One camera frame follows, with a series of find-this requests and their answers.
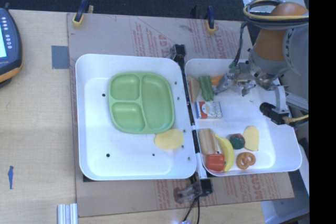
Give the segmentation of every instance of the blue and yellow clamp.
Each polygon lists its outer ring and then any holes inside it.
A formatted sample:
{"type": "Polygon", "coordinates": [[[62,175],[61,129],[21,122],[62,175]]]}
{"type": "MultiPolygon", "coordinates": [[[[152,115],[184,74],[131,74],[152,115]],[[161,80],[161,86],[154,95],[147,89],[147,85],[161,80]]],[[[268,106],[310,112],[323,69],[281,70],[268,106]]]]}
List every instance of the blue and yellow clamp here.
{"type": "Polygon", "coordinates": [[[216,28],[215,28],[215,14],[211,6],[208,6],[208,8],[206,9],[205,19],[207,19],[206,30],[208,31],[209,34],[213,34],[216,28]]]}
{"type": "Polygon", "coordinates": [[[84,18],[84,12],[88,9],[88,6],[89,6],[89,0],[82,0],[80,2],[78,11],[72,18],[72,23],[74,25],[80,25],[82,23],[84,18]]]}

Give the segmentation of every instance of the red object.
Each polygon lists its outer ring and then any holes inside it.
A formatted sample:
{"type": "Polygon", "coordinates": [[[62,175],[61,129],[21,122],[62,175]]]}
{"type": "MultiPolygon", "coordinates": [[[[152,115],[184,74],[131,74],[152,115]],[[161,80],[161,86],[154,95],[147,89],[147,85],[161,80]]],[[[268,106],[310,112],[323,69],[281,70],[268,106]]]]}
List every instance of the red object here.
{"type": "Polygon", "coordinates": [[[221,172],[224,169],[224,155],[222,153],[206,155],[205,167],[209,170],[221,172]]]}

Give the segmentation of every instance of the table surface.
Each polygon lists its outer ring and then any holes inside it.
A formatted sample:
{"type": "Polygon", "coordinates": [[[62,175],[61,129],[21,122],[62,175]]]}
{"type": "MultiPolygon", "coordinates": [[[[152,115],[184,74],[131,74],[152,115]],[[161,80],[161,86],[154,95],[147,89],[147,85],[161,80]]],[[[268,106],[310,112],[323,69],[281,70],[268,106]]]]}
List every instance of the table surface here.
{"type": "MultiPolygon", "coordinates": [[[[51,47],[68,46],[67,13],[10,10],[24,65],[0,88],[0,223],[57,223],[76,203],[69,69],[53,69],[51,47]],[[13,187],[8,171],[13,167],[13,187]]],[[[180,223],[188,209],[79,218],[78,223],[180,223]]],[[[197,207],[188,219],[197,221],[197,207]]],[[[264,223],[260,202],[201,207],[200,223],[264,223]]]]}

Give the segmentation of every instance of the cardboard sheet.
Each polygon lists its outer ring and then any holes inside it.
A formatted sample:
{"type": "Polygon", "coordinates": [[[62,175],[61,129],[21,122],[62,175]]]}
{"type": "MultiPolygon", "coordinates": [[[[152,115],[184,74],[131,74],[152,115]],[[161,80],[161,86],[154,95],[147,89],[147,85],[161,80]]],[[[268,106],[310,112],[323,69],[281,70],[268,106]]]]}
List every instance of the cardboard sheet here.
{"type": "MultiPolygon", "coordinates": [[[[93,182],[79,167],[75,63],[84,54],[166,57],[174,44],[184,44],[185,60],[233,59],[239,43],[241,22],[215,21],[216,31],[206,31],[205,20],[121,15],[85,14],[80,26],[67,15],[76,192],[79,217],[186,208],[190,203],[174,200],[175,188],[190,185],[189,179],[118,180],[93,182]]],[[[251,47],[247,28],[242,58],[251,47]]],[[[211,178],[214,192],[200,200],[201,206],[292,198],[288,173],[211,178]]]]}

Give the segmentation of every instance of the butter box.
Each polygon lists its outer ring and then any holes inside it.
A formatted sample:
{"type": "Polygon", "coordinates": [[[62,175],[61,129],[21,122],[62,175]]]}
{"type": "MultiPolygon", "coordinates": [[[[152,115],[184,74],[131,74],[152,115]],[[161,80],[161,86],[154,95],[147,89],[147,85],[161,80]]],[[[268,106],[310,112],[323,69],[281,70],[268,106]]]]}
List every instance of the butter box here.
{"type": "Polygon", "coordinates": [[[198,101],[195,102],[195,109],[198,119],[220,119],[223,116],[219,102],[198,101]]]}

